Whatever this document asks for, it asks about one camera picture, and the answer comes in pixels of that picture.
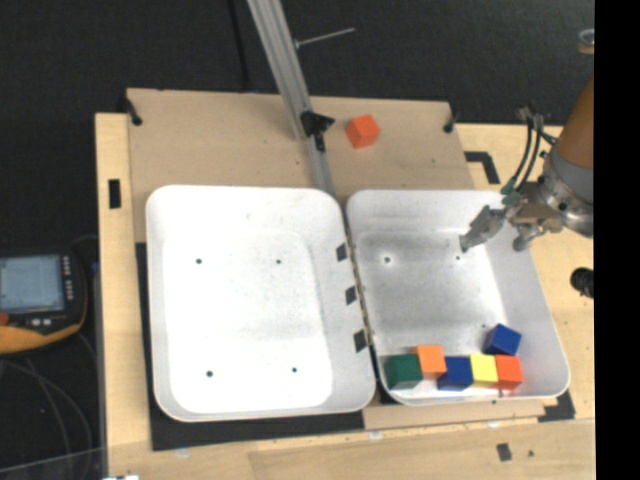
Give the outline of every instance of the blue cube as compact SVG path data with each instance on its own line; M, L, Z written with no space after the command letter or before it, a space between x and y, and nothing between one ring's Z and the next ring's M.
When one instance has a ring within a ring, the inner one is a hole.
M482 351L485 354L515 356L518 353L521 338L520 333L506 325L498 324L487 334Z
M471 359L462 356L445 356L447 373L438 378L438 389L463 391L473 384Z

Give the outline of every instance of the cube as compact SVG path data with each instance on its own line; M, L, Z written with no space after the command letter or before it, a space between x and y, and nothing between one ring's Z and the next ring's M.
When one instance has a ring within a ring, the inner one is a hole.
M373 144L378 135L380 127L371 114L354 117L347 126L347 137L354 148L362 148Z
M438 378L438 389L463 391L473 384L471 360L465 356L445 356L447 372Z
M497 354L496 369L498 372L498 382L493 386L495 389L510 391L524 382L522 365L517 356L506 356Z
M391 356L384 365L389 389L411 389L422 381L422 370L418 356L400 354Z
M522 335L506 325L498 324L489 333L482 347L485 354L504 354L515 356Z
M492 388L498 382L496 358L488 354L471 354L471 372L473 374L473 388Z
M446 373L447 363L441 345L418 345L415 352L425 379L435 380Z

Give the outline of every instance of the metal rod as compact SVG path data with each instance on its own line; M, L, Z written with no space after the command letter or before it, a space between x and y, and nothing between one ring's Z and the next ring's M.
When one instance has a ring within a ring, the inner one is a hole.
M267 54L271 72L287 107L294 134L306 142L316 187L335 196L325 152L316 148L314 137L307 137L302 126L302 114L311 111L312 107L282 4L280 0L247 2Z
M311 44L311 43L317 43L318 41L324 41L325 39L333 39L334 37L340 37L343 36L345 34L350 34L351 32L355 32L356 29L351 27L351 28L345 28L344 30L338 30L337 32L331 32L330 34L324 34L322 36L317 36L317 37L312 37L310 39L304 39L302 41L296 41L295 39L293 40L293 44L295 45L296 49L300 49L301 46L304 46L306 44Z

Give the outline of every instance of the black bracket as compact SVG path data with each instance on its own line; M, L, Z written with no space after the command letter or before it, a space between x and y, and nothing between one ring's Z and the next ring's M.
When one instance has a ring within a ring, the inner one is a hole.
M455 114L451 115L451 119L449 120L449 122L447 124L445 124L442 127L442 130L445 133L451 133L453 132L453 128L455 127L456 123L458 122L458 120L460 119L460 112L456 112Z
M131 122L135 126L140 126L142 124L142 118L138 115L136 108L131 103L131 100L126 96L121 96L120 101L118 102L118 110L120 112L124 112L131 116Z
M323 133L327 131L329 126L336 122L335 119L327 116L321 116L315 114L310 110L303 112L300 115L300 121L302 121L302 127L307 137L313 136L316 141L316 149L322 153L326 151L324 145Z
M500 176L493 163L493 158L486 151L465 151L464 158L467 162L480 162L484 168L484 173L491 185L500 184Z
M576 408L573 405L569 390L562 393L556 400L558 400L558 405L544 408L545 415L538 417L539 423L575 419Z

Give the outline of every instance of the beige tabletop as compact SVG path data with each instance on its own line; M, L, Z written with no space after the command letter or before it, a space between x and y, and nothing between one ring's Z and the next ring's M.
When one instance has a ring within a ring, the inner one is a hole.
M594 308L569 284L575 268L593 267L593 243L570 231L536 239L531 252L569 362L575 418L539 423L556 399L427 410L374 400L363 411L361 431L152 451L134 251L135 242L144 241L145 198L167 182L312 186L312 180L305 149L292 138L278 96L133 89L128 97L142 126L132 126L125 114L95 118L110 474L247 480L595 477ZM444 102L312 102L318 113L336 118L325 138L340 201L366 187L499 190L488 183L481 164L465 161L464 152L487 152L504 182L524 149L524 126L458 124L454 133L444 133L450 116ZM374 146L354 150L344 127L365 113L383 131ZM115 181L121 204L110 208ZM501 460L498 445L509 449L509 460Z

